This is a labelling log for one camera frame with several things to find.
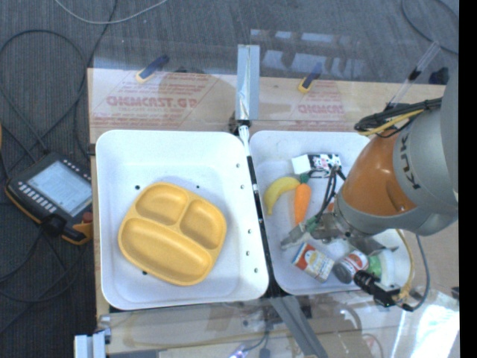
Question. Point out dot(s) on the brown cardboard board red print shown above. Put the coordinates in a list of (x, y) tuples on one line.
[(167, 99)]

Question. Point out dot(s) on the white carton with cow print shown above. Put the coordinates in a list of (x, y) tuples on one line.
[(316, 162)]

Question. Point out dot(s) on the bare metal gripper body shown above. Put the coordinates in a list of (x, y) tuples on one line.
[(329, 229)]

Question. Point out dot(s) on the small grey can red label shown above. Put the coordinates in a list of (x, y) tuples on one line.
[(350, 265)]

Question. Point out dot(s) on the white plastic tray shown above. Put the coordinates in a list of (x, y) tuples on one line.
[(179, 147), (283, 274)]

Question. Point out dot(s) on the yellow banana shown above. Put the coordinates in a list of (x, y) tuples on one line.
[(277, 190)]

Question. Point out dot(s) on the orange carrot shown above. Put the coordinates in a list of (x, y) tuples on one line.
[(302, 201)]

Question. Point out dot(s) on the yellow divided plate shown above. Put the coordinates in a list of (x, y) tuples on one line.
[(167, 237)]

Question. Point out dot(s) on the black cylinder on white bracket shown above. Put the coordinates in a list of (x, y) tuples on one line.
[(378, 287)]

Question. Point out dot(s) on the red and white can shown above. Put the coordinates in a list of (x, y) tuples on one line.
[(313, 262)]

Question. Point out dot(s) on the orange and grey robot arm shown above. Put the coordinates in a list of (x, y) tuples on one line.
[(376, 185)]

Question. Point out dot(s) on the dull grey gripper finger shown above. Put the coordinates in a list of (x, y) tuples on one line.
[(300, 229), (294, 241)]

